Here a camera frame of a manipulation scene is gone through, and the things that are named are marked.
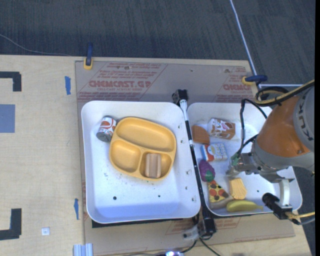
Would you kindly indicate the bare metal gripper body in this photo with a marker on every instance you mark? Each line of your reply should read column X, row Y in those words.
column 246, row 163

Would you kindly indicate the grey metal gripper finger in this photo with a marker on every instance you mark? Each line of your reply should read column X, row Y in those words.
column 232, row 172

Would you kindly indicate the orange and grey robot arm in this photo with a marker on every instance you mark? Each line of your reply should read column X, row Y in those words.
column 280, row 135

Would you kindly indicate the yellow ridged toy food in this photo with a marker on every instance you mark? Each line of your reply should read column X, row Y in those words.
column 238, row 188

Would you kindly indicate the white plastic tray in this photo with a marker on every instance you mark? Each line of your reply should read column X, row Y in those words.
column 252, row 186
column 135, row 200

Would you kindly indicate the purple grapes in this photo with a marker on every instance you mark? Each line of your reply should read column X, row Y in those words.
column 207, row 171

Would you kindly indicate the white and orange carton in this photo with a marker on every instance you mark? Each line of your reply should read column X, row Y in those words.
column 214, row 152

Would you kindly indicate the pizza slice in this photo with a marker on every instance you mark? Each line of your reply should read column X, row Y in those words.
column 217, row 195

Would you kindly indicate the yellow banana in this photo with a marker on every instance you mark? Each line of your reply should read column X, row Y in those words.
column 241, row 206

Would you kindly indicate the thin black and white rod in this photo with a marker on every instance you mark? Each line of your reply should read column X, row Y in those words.
column 193, row 155

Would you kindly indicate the white and brown carton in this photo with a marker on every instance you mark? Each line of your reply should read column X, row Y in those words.
column 222, row 128

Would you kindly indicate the brown toast slice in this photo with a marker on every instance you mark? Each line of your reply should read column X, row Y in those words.
column 200, row 135

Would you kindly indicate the pale wooden toy bread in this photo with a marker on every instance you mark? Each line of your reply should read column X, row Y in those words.
column 153, row 165

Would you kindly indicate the yellow divided plate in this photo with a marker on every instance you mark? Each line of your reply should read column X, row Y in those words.
column 142, row 133

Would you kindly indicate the brown cardboard board, red print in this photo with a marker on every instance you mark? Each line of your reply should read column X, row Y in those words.
column 160, row 82

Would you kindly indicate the red and white can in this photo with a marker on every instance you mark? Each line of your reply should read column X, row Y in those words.
column 106, row 128

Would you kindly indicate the black cylinder on white bracket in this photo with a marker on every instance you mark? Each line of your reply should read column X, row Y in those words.
column 277, row 205

